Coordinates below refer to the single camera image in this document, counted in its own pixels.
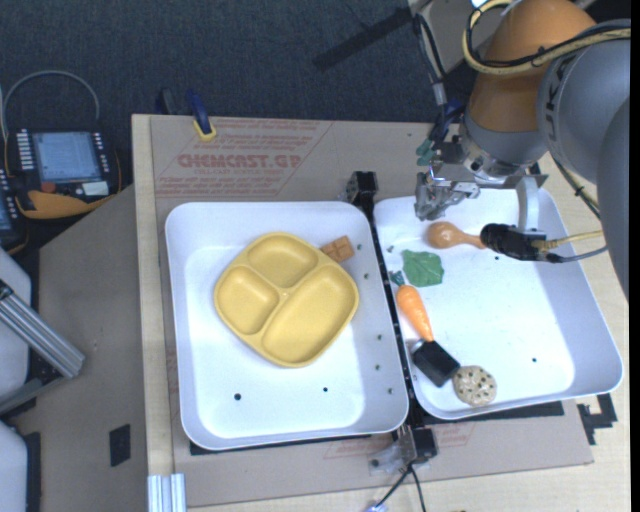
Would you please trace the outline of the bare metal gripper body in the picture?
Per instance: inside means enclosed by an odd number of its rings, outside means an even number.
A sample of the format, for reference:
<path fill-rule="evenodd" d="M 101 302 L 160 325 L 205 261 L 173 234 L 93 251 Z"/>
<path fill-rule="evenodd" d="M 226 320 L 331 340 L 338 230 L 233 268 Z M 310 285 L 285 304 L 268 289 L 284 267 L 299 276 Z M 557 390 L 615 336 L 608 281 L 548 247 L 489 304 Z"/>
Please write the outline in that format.
<path fill-rule="evenodd" d="M 505 163 L 472 139 L 454 136 L 432 144 L 428 184 L 451 191 L 471 192 L 480 188 L 514 189 L 528 176 L 526 166 Z"/>

